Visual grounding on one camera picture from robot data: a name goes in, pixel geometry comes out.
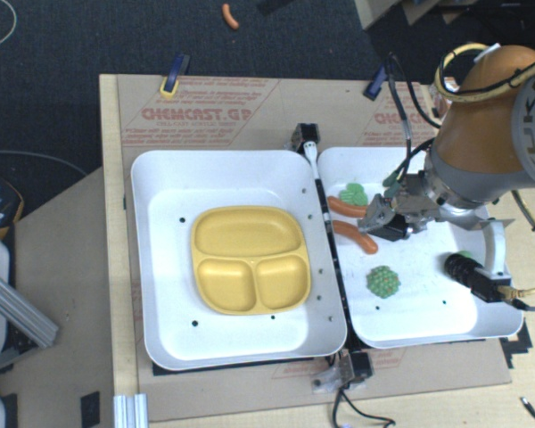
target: white tray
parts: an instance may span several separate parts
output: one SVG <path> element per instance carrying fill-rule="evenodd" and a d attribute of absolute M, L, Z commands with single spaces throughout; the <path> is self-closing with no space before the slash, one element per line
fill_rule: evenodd
<path fill-rule="evenodd" d="M 151 151 L 132 168 L 143 293 L 144 342 L 171 370 L 329 356 L 347 336 L 317 190 L 308 162 L 289 151 Z M 193 276 L 190 233 L 204 211 L 260 205 L 299 222 L 311 291 L 273 316 L 211 309 Z"/>
<path fill-rule="evenodd" d="M 382 181 L 405 157 L 403 148 L 331 148 L 318 160 L 327 195 L 338 196 L 347 183 L 365 187 L 369 201 L 382 193 Z M 417 155 L 409 172 L 424 166 Z M 357 220 L 332 213 L 332 218 Z M 335 237 L 347 301 L 357 336 L 369 346 L 392 348 L 434 342 L 476 340 L 515 334 L 523 313 L 505 303 L 486 303 L 451 280 L 443 270 L 445 258 L 455 251 L 470 251 L 485 260 L 482 231 L 432 222 L 426 231 L 406 241 L 375 238 L 379 251 L 366 255 L 347 238 Z M 366 275 L 387 265 L 398 273 L 399 291 L 385 300 L 366 288 Z"/>

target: yellow divided tray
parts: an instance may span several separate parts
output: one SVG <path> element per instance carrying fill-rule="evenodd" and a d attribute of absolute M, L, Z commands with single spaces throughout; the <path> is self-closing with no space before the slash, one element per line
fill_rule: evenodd
<path fill-rule="evenodd" d="M 207 210 L 194 221 L 191 247 L 200 295 L 218 312 L 281 312 L 300 306 L 309 295 L 307 246 L 300 225 L 285 210 Z"/>

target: toy sausage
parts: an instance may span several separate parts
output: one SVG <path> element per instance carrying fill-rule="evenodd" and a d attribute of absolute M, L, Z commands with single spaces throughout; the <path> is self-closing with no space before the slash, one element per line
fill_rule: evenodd
<path fill-rule="evenodd" d="M 222 16 L 224 16 L 224 21 L 230 26 L 230 29 L 238 30 L 240 28 L 240 23 L 234 19 L 234 16 L 232 16 L 232 13 L 230 12 L 229 4 L 222 5 Z"/>
<path fill-rule="evenodd" d="M 369 235 L 362 235 L 358 228 L 342 220 L 333 221 L 333 230 L 339 235 L 346 236 L 357 243 L 363 251 L 368 254 L 374 254 L 378 252 L 378 244 Z"/>
<path fill-rule="evenodd" d="M 343 202 L 336 196 L 327 197 L 327 205 L 330 210 L 333 210 L 348 218 L 363 218 L 366 215 L 366 206 L 355 206 Z"/>

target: black floor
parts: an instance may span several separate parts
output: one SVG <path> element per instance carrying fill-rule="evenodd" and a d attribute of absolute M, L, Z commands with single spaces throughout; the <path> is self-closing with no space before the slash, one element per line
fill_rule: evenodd
<path fill-rule="evenodd" d="M 7 1 L 18 25 L 0 45 L 0 150 L 85 172 L 101 166 L 99 74 L 166 74 L 178 51 L 194 75 L 327 79 L 370 79 L 393 51 L 410 79 L 430 83 L 440 56 L 465 42 L 535 48 L 535 0 L 481 0 L 449 25 L 431 12 L 409 26 L 395 6 L 367 31 L 353 0 Z M 224 2 L 237 32 L 221 19 Z M 0 3 L 0 37 L 11 25 Z M 12 154 L 0 155 L 0 175 L 26 214 L 81 177 Z"/>

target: yellow and blue clip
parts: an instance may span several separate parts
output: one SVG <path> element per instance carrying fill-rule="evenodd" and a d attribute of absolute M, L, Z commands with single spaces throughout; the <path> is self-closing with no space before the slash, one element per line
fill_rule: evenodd
<path fill-rule="evenodd" d="M 160 85 L 160 95 L 170 100 L 178 90 L 178 77 L 182 76 L 188 70 L 190 55 L 178 53 L 172 62 L 172 68 L 169 75 L 162 80 Z"/>

